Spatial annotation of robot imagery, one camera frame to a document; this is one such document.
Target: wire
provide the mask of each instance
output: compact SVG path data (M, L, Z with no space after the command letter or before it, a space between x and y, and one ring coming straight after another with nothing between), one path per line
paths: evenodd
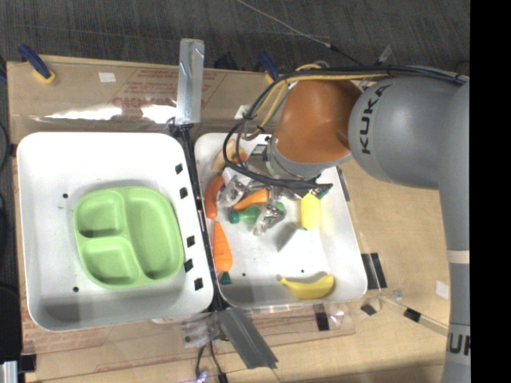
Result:
M247 7L250 10L255 11L257 14L261 14L262 16L269 18L270 20L274 22L278 22L281 26L286 27L288 30L292 31L295 34L298 34L299 36L308 38L311 41L317 42L325 47L327 47L330 51L333 51L334 53L339 53L343 55L344 57L348 58L349 60L353 61L355 64L361 65L362 63L360 61L355 60L353 57L349 56L348 54L344 53L342 50L339 49L336 45L331 44L330 42L325 42L323 40L320 40L319 38L313 37L310 34L305 34L303 31L300 31L296 29L293 26L290 26L286 22L283 22L282 20L278 19L277 17L274 17L268 13L265 13L262 10L259 10L258 8L248 4L247 2L244 2L243 0L234 0L235 2L238 2L239 4Z
M256 172L252 172L247 165L240 159L240 140L243 136L245 140L255 139L259 132L263 132L265 125L275 115L293 84L299 81L346 81L346 80L363 80L364 78L386 78L396 76L415 76L415 77L431 77L441 81L447 81L455 85L464 85L469 78L430 67L414 66L414 65L360 65L352 67L334 67L321 68L318 65L303 65L295 72L283 75L280 79L273 81L254 101L250 109L244 114L244 118L235 124L235 126L227 134L222 153L225 163L234 171L245 175L253 180L259 181L267 186L277 186L289 188L291 190L311 190L317 188L320 190L328 190L331 184L317 184L314 179L309 180L293 180L293 179L276 179L270 176L264 176ZM250 135L247 134L248 123L254 120L262 109L267 108L267 115L261 124L257 125L257 129ZM227 143L231 137L238 133L236 137L236 162L231 162L227 158Z
M216 357L215 357L215 352L213 350L213 340L209 341L209 351L211 352L211 357L212 357L213 361L215 362L215 366L216 366L216 369L218 370L218 373L224 374L224 372L222 372L222 368L218 364L218 361L216 360Z
M204 349L206 349L206 345L200 347L199 354L197 355L197 362L195 364L195 375L197 379L200 376L200 359L202 358L202 353L204 353Z

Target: sticker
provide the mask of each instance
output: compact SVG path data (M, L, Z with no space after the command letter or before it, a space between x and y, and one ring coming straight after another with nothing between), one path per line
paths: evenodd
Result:
M360 306L360 309L363 310L369 316L376 314L376 309L373 306L369 305L368 303L366 305Z
M442 281L437 281L434 291L442 298L449 299L449 286Z
M117 82L114 73L98 73L101 82Z
M394 299L396 301L402 301L403 300L403 295L402 295L402 291L401 290L395 290L394 291Z
M419 323L421 321L422 314L413 310L411 308L406 308L405 313L403 314L405 318L410 319L411 321Z
M328 324L328 316L325 310L325 306L321 304L313 305L314 315L316 316L316 323L318 325L319 331L330 330L330 325Z
M238 108L238 112L234 116L234 119L243 119L243 117L247 114L249 109L250 109L250 105L241 105Z
M201 108L212 99L214 93L228 74L205 70L202 84ZM151 120L154 113L163 113L160 120L167 120L176 115L177 83L179 70L172 69L137 69L121 86L110 103L122 108L123 120L140 120L147 112ZM166 105L153 108L154 105Z

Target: orange carrot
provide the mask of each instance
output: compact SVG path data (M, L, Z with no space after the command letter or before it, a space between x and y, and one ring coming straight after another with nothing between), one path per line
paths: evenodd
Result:
M204 208L206 210L206 217L215 219L218 211L216 210L216 195L224 186L224 179L222 176L215 176L209 182L204 196Z
M252 204L265 204L267 202L266 189L261 188L258 191L253 192L244 199L240 200L232 208L236 211L244 210L250 207Z
M213 233L213 261L220 272L227 272L232 268L231 248L220 222L215 221Z

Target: green divided plate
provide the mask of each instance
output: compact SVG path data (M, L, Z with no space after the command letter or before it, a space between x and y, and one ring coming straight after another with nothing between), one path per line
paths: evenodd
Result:
M83 196L74 210L74 232L85 273L106 288L164 281L183 265L172 205L151 188L111 188Z

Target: toy banana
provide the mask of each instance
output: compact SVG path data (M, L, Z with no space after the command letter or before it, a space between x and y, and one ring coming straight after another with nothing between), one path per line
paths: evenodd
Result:
M328 295L335 285L334 276L329 274L318 279L316 282L293 282L285 278L280 283L287 286L298 299L318 299Z
M317 228L321 213L321 204L315 195L307 193L300 203L300 212L302 214L302 227L312 231Z

